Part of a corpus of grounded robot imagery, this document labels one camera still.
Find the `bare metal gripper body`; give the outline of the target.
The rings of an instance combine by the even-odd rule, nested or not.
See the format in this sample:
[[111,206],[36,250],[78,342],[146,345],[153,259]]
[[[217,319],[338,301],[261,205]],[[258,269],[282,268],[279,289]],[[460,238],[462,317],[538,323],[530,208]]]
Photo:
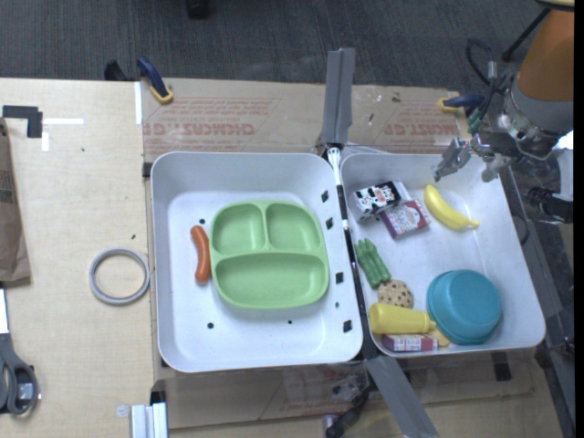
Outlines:
[[471,149],[481,157],[500,155],[518,160],[527,156],[541,161],[559,139],[559,134],[541,130],[519,114],[501,113],[494,123],[486,117],[471,120]]

